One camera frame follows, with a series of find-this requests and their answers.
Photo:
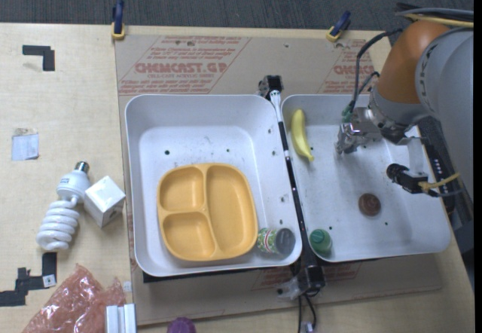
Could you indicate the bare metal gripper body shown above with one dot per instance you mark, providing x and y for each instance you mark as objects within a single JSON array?
[{"x": 363, "y": 124}]

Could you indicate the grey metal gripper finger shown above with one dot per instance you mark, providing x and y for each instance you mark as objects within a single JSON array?
[
  {"x": 340, "y": 144},
  {"x": 351, "y": 145}
]

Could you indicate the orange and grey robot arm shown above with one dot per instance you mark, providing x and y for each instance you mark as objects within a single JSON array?
[{"x": 444, "y": 71}]

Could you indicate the yellow banana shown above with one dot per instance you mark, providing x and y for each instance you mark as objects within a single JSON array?
[{"x": 299, "y": 133}]

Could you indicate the white plastic tray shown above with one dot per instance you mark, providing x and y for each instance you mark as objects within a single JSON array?
[
  {"x": 211, "y": 128},
  {"x": 339, "y": 188}
]

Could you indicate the thin black and white rod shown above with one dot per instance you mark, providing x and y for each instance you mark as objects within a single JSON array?
[{"x": 290, "y": 169}]

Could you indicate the brown round biscuit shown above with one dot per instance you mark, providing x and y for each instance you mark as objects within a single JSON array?
[{"x": 369, "y": 205}]

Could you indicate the green bottle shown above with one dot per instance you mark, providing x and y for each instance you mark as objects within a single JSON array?
[{"x": 320, "y": 240}]

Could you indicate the green and white patterned can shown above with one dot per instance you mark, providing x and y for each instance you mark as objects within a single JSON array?
[{"x": 273, "y": 241}]

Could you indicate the yellow divided plate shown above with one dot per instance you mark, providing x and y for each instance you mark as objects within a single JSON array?
[{"x": 226, "y": 207}]

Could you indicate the brown cardboard board red print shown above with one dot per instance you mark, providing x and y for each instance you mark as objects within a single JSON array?
[{"x": 233, "y": 68}]

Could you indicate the purple round object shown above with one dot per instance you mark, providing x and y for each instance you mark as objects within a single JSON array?
[{"x": 182, "y": 325}]

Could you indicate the white cube box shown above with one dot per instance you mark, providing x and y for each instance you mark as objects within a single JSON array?
[{"x": 103, "y": 201}]

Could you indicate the white spiral light bulb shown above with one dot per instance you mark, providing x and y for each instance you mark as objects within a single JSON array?
[{"x": 60, "y": 218}]

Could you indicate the pink bubble wrap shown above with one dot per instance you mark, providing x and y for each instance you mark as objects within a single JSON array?
[{"x": 71, "y": 305}]

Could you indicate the black cylinder on white bracket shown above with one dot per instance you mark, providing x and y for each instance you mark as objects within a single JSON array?
[{"x": 406, "y": 177}]

